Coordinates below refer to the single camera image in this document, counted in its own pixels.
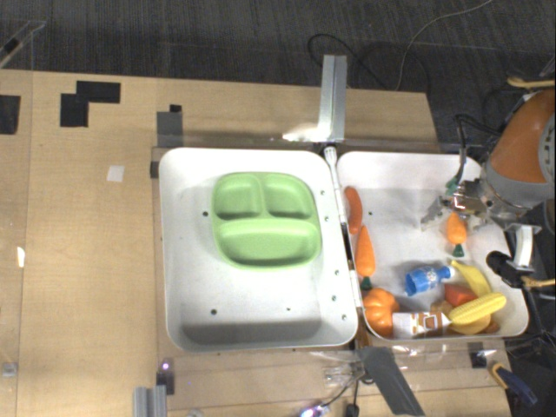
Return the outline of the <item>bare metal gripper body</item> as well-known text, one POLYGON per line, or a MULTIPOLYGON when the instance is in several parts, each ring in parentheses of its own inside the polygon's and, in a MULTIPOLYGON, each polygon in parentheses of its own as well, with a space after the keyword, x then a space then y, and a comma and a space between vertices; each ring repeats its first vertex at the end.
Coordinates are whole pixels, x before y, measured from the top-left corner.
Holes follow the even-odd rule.
POLYGON ((514 205, 500 197, 483 179, 463 181, 452 196, 452 210, 466 222, 470 215, 489 216, 493 224, 508 229, 518 223, 528 208, 514 205))

